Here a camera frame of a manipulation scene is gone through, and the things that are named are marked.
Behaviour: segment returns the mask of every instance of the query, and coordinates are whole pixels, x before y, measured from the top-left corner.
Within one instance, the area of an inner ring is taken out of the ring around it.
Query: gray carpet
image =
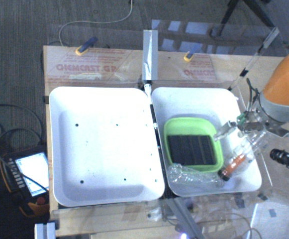
[[[289,0],[256,0],[280,30],[272,55],[289,53]],[[44,80],[41,54],[44,45],[60,45],[58,31],[76,20],[115,21],[126,17],[129,0],[0,0],[0,104],[13,104],[35,112],[45,127]],[[229,0],[134,0],[130,17],[112,24],[70,24],[62,32],[65,45],[81,45],[96,33],[99,46],[141,48],[138,34],[151,29],[153,19],[220,23]],[[239,2],[229,24],[264,26],[243,2]],[[4,131],[29,128],[39,131],[33,116],[16,107],[0,107]],[[2,140],[10,149],[35,145],[37,139],[23,130]],[[0,175],[0,238],[33,238],[33,225],[47,217],[28,219],[15,206]]]

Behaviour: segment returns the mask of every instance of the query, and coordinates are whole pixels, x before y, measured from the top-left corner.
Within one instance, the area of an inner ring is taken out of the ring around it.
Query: metal bracket
[[[236,122],[228,121],[220,129],[217,130],[217,133],[213,136],[214,141],[218,141],[227,135],[231,134],[237,128]]]
[[[158,31],[143,31],[142,81],[158,79]]]

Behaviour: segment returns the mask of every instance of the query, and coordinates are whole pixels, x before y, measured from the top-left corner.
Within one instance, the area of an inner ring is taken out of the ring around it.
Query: wooden table
[[[143,238],[150,238],[150,235],[154,235],[154,238],[178,238],[178,232],[171,224],[148,219],[147,214],[158,206],[157,201],[59,209],[53,195],[49,94],[59,86],[137,87],[142,73],[142,54],[140,50],[90,48],[88,53],[79,57],[75,54],[75,48],[44,46],[50,215],[51,219],[61,220],[56,230],[57,237],[97,232],[95,238],[126,239],[140,238],[140,235],[145,235]],[[159,52],[159,79],[163,84],[227,88],[252,58],[195,54],[193,60],[187,63],[183,56],[184,53]],[[260,57],[248,73],[252,85],[262,90],[282,59]],[[241,83],[239,90],[234,94],[241,94],[247,102],[247,85]]]

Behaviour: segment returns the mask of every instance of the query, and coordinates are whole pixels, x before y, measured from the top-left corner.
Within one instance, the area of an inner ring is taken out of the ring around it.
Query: green tray
[[[211,122],[202,118],[180,117],[172,118],[166,121],[164,125],[164,142],[166,146],[166,155],[173,164],[171,152],[169,149],[169,135],[208,135],[210,136],[215,164],[210,165],[187,165],[186,167],[193,168],[200,172],[217,172],[224,163],[222,148],[219,141],[214,141],[213,135],[216,134],[216,129]]]

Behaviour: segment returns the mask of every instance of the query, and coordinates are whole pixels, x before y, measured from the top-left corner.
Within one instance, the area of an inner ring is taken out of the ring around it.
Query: office chair leg
[[[228,3],[228,8],[226,10],[226,13],[221,21],[221,24],[226,24],[230,18],[230,16],[232,15],[237,3],[239,0],[230,0]]]
[[[261,9],[261,7],[256,3],[255,0],[243,0],[243,1],[266,26],[275,27],[275,25],[270,21],[266,13],[263,11],[263,9]]]

